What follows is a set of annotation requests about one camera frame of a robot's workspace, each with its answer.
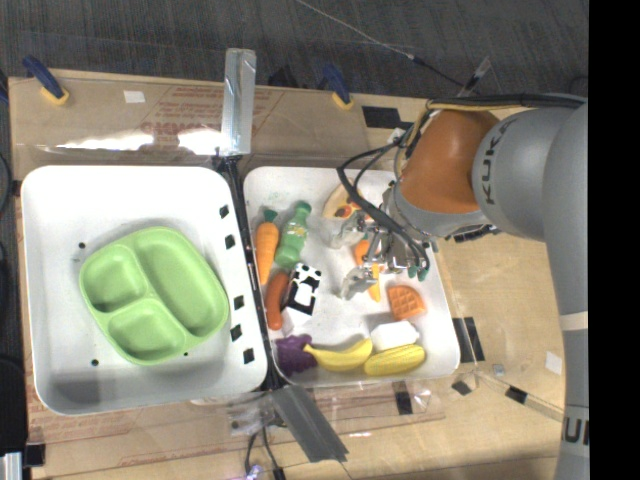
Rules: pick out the pizza slice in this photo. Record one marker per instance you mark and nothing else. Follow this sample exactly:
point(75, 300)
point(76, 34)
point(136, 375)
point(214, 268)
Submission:
point(336, 203)

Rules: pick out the yellow banana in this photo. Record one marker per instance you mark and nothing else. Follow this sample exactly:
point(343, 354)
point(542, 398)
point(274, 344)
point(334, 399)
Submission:
point(345, 358)

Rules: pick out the green bottle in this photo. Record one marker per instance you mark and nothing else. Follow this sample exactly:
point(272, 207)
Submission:
point(291, 240)

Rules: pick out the orange waffle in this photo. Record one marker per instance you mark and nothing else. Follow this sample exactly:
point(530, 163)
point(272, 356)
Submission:
point(406, 302)

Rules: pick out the green divided plate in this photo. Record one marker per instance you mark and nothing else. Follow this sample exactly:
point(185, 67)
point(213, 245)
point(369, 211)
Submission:
point(165, 278)

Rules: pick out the orange wedge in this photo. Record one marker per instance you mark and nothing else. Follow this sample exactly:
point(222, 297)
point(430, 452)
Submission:
point(361, 252)

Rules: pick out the orange carrot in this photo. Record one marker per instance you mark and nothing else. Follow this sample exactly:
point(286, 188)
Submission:
point(266, 245)

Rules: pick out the black and white carton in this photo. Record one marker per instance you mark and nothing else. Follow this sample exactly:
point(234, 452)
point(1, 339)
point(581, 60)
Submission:
point(304, 293)

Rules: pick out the white plastic tray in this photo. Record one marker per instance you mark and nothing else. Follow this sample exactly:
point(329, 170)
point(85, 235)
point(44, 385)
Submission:
point(345, 318)
point(150, 193)

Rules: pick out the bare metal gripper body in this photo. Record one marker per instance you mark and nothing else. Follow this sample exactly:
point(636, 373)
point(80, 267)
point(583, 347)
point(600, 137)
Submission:
point(395, 250)

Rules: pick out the orange sausage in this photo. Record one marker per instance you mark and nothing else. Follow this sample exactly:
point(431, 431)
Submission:
point(276, 300)

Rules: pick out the yellow corn cob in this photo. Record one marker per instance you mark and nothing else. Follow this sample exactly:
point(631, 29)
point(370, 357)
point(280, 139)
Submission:
point(395, 360)

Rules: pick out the purple grapes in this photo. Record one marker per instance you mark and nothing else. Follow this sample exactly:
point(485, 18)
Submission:
point(294, 354)

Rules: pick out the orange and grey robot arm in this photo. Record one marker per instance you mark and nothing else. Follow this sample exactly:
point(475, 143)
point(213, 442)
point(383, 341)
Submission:
point(520, 168)

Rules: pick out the brown cardboard board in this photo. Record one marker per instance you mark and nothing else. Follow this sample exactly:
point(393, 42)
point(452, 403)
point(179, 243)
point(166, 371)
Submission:
point(310, 118)

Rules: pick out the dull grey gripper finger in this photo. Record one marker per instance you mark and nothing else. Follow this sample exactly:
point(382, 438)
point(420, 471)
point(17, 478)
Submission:
point(357, 282)
point(358, 224)

